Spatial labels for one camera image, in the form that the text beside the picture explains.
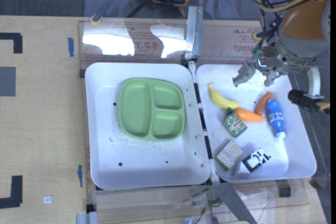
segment wooden table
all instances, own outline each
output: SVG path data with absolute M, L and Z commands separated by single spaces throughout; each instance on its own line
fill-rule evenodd
M 23 178 L 22 203 L 19 207 L 0 209 L 0 223 L 76 223 L 76 214 L 86 211 L 83 78 L 79 76 L 81 20 L 0 16 L 0 32 L 20 33 L 23 37 L 22 54 L 13 53 L 12 40 L 0 40 L 0 67 L 15 67 L 16 71 L 15 96 L 0 96 L 0 198 L 10 197 L 12 176 Z M 71 39 L 73 56 L 69 52 Z M 79 166 L 82 185 L 77 173 Z M 258 223 L 326 223 L 309 179 L 296 183 L 300 186 L 297 189 L 305 191 L 300 193 L 299 200 L 304 196 L 300 201 L 292 201 L 295 206 L 273 201 L 273 206 L 255 208 L 254 197 L 266 199 L 269 195 L 265 193 L 265 185 L 234 187 Z M 219 221 L 236 221 L 225 206 L 216 215 Z

